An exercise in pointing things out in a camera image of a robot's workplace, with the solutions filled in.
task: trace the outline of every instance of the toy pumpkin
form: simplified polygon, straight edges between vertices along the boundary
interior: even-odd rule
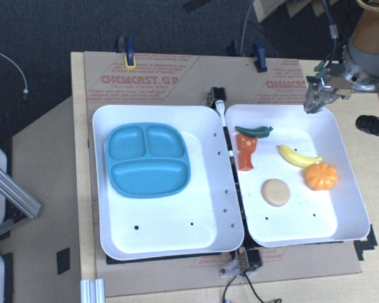
[[[304,172],[309,187],[316,191],[329,190],[338,181],[336,169],[325,162],[314,163]]]

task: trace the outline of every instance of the toy food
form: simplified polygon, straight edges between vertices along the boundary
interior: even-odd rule
[[[325,162],[314,163],[304,172],[309,187],[316,191],[329,190],[338,181],[336,169]]]
[[[255,151],[257,146],[257,137],[252,138],[243,134],[237,134],[236,142],[238,144],[238,150],[240,151],[238,156],[238,169],[244,171],[253,169],[251,154]]]
[[[262,186],[264,200],[272,206],[283,206],[288,203],[291,191],[288,185],[280,179],[269,179]]]
[[[286,145],[280,145],[279,152],[289,163],[304,168],[323,160],[321,157],[309,157],[299,154],[297,151]]]
[[[274,130],[272,127],[266,127],[266,126],[262,126],[262,127],[258,127],[258,128],[254,128],[254,129],[248,129],[248,128],[242,128],[242,127],[238,127],[236,126],[235,127],[236,130],[247,136],[247,137],[257,137],[257,138],[265,138],[265,137],[268,137],[270,135],[270,132],[272,130]]]

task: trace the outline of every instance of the toy cucumber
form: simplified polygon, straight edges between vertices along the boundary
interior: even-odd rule
[[[272,127],[266,127],[266,126],[262,126],[262,127],[258,127],[258,128],[254,128],[254,129],[248,129],[248,128],[242,128],[242,127],[235,127],[236,130],[247,136],[247,137],[258,137],[258,138],[265,138],[265,137],[268,137],[270,135],[270,132],[272,130],[274,130]]]

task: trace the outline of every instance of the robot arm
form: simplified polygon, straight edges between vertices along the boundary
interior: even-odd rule
[[[369,4],[357,0],[365,11],[338,64],[322,62],[316,76],[309,76],[304,109],[308,114],[352,92],[379,93],[379,0]]]

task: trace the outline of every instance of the round bread slice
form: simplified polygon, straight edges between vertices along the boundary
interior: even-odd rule
[[[280,179],[269,179],[262,187],[264,200],[272,206],[283,206],[291,197],[288,185]]]

